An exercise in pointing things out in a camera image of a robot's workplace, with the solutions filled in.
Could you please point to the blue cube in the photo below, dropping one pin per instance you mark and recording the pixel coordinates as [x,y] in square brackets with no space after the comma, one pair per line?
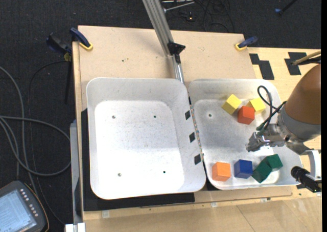
[243,168]

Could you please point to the orange cube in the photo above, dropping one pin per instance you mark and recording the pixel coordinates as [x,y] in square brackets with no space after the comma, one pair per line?
[221,171]

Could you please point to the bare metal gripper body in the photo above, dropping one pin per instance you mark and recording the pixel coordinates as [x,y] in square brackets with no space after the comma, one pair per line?
[274,135]

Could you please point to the black cylinder on white bracket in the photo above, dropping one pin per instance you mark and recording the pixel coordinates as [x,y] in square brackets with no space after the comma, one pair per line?
[302,176]

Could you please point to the green cube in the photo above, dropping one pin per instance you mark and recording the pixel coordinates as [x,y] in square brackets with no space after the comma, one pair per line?
[274,160]
[261,172]

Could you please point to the yellow cube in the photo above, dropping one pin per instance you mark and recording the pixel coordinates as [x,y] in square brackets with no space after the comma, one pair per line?
[258,104]
[231,103]

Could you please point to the white plastic tray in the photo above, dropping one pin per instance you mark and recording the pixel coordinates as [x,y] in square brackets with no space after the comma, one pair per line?
[224,139]
[138,139]

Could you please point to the red-orange cube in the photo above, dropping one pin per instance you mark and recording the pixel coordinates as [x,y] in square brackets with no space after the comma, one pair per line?
[246,115]

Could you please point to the pale wood board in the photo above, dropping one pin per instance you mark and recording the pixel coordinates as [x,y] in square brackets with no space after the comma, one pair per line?
[122,54]

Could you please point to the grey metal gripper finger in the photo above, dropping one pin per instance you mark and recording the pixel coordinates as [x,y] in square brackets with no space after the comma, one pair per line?
[255,146]
[256,137]

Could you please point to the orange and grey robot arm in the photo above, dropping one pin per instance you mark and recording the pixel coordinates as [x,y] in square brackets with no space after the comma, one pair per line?
[305,98]

